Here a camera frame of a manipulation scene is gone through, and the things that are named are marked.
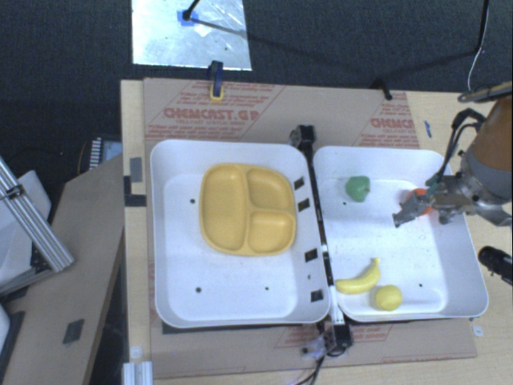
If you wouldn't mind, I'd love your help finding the brown cardboard board red print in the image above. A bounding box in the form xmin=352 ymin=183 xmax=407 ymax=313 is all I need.
xmin=143 ymin=77 xmax=479 ymax=379

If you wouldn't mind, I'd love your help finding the white plastic tray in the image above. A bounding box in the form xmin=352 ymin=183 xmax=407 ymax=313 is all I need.
xmin=149 ymin=138 xmax=333 ymax=330
xmin=312 ymin=145 xmax=490 ymax=323

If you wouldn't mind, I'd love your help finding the green pepper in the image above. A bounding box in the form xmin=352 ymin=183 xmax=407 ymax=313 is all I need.
xmin=345 ymin=175 xmax=372 ymax=204

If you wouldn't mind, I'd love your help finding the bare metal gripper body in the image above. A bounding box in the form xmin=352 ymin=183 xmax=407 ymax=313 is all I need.
xmin=429 ymin=174 xmax=513 ymax=228

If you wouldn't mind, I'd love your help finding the orange round fruit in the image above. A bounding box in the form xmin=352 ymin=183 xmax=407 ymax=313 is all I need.
xmin=403 ymin=188 xmax=434 ymax=217

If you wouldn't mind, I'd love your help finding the thin black and white rod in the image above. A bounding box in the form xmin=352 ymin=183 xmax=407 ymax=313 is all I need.
xmin=302 ymin=142 xmax=342 ymax=325

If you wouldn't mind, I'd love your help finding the yellow lemon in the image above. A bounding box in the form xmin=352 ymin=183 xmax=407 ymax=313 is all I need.
xmin=374 ymin=284 xmax=404 ymax=312

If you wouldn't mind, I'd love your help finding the yellow divided plate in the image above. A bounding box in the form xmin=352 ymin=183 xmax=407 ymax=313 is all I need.
xmin=199 ymin=162 xmax=298 ymax=257

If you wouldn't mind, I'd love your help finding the yellow banana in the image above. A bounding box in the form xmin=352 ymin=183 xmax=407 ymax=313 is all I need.
xmin=334 ymin=257 xmax=382 ymax=296

